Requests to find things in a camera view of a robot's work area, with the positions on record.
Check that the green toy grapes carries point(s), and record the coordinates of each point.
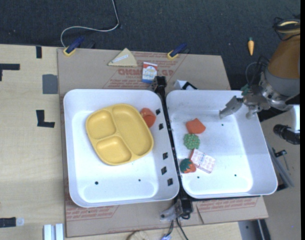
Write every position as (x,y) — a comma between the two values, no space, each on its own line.
(191,141)

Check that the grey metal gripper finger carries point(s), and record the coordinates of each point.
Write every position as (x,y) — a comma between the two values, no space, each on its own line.
(230,108)
(251,113)

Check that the white plastic tray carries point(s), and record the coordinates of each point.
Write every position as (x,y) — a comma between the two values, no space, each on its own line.
(237,154)
(117,184)

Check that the pale yellow toy sandwich wedge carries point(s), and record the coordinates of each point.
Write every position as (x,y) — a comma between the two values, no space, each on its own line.
(123,59)

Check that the orange toy food wedge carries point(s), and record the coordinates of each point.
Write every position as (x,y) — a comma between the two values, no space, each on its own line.
(195,126)

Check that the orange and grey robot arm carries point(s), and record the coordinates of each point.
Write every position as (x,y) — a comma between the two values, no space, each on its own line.
(285,59)

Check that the red and green toy strawberry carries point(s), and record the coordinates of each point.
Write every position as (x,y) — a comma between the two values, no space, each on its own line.
(187,166)

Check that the orange toy cup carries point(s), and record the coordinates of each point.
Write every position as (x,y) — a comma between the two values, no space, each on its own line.
(149,117)

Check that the black cylinder on white bracket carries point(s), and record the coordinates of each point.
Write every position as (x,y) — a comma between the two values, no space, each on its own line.
(287,133)

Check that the pink and white packet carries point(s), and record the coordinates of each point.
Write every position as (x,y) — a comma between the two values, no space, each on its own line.
(203,161)

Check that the red white blue carton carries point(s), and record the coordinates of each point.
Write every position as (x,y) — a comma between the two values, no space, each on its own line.
(149,72)

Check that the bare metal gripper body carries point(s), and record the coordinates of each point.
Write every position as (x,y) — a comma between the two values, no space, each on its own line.
(262,100)

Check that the orange toy carrot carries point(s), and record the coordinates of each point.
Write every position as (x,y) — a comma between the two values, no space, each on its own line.
(251,46)

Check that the small white carton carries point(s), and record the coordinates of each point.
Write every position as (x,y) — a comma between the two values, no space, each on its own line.
(180,84)

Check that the yellow divided plate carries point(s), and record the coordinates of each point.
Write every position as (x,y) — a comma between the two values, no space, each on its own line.
(122,131)

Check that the brown cardboard board, red print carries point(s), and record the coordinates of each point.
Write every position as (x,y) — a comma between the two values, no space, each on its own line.
(92,71)

